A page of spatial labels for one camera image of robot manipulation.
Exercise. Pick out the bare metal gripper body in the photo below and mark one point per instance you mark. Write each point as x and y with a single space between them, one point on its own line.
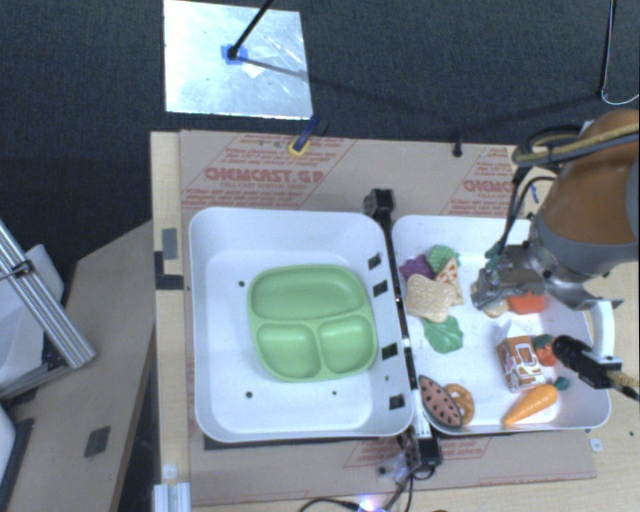
520 280

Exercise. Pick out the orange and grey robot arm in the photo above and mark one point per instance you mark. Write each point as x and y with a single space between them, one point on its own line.
590 200

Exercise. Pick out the orange block-shaped toy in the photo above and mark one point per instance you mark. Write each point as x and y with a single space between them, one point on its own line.
526 303

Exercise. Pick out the tan biscuit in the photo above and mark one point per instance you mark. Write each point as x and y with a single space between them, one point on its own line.
496 310

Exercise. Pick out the pizza slice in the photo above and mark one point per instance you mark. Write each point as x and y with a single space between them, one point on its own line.
451 280

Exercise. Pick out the white plastic tray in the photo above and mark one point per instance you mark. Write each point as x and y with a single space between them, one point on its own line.
225 350
480 345

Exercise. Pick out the orange fruit with green top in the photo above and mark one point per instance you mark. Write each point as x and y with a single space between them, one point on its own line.
546 352

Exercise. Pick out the green waffle piece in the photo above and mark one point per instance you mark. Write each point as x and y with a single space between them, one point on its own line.
441 256

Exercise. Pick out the orange and white carton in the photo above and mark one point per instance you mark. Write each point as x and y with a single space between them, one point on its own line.
520 365

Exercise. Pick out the green lettuce leaf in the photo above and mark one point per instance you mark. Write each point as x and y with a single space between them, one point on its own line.
444 335

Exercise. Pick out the tan bread slice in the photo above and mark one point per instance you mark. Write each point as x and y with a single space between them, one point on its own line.
427 299

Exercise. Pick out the purple grapes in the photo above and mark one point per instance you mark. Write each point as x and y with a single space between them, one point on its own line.
414 267

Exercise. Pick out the orange carrot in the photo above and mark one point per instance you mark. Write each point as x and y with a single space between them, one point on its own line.
532 402

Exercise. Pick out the thin black and white rod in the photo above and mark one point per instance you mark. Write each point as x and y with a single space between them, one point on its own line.
397 295

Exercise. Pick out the brown pretzel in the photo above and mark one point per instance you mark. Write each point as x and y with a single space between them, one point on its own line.
462 400

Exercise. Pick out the red watermelon slice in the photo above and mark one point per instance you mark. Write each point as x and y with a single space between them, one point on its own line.
439 405

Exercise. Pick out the green divided plate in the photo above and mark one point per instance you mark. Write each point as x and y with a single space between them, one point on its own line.
310 320

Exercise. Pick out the brown cardboard board red print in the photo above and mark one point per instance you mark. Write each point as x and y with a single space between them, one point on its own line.
280 175

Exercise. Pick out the black cylinder on white bracket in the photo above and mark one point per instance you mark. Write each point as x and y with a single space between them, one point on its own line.
567 351

